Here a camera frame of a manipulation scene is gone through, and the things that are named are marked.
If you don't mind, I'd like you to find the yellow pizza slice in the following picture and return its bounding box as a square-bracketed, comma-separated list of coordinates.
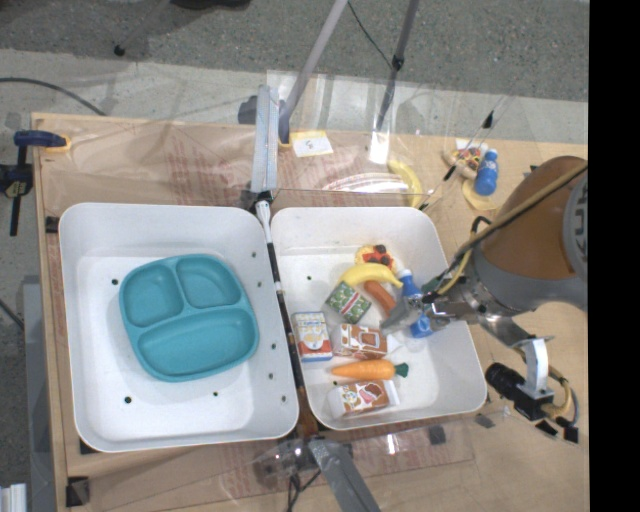
[354, 243, 399, 274]

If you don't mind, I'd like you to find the white plastic tray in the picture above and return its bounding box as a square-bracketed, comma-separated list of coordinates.
[269, 205, 489, 432]
[58, 201, 301, 454]

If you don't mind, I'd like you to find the orange carrot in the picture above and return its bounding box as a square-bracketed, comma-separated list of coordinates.
[330, 358, 411, 382]

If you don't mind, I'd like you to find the yellow banana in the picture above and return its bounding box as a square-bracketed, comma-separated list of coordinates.
[338, 262, 405, 291]

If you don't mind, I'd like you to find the orange sausage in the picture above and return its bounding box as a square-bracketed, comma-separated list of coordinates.
[362, 279, 398, 318]

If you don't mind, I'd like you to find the blue and white carton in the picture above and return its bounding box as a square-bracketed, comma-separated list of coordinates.
[290, 310, 335, 364]

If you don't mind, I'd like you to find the brown cardboard board red print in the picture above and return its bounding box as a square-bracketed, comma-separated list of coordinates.
[37, 118, 482, 504]

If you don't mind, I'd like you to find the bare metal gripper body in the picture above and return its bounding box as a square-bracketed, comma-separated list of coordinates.
[438, 285, 485, 327]

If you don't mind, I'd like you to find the blue bottle with white label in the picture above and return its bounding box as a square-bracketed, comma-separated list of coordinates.
[396, 268, 435, 340]

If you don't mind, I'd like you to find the thin black and white rod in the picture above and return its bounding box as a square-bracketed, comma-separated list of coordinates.
[254, 199, 321, 437]

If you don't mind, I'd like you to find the black cylinder on white bracket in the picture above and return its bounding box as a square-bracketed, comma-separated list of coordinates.
[484, 337, 557, 422]

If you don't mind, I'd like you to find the green and white carton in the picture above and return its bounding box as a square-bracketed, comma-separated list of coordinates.
[324, 280, 373, 326]

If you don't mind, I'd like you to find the blue divided plate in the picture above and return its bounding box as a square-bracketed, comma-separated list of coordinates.
[118, 253, 261, 384]

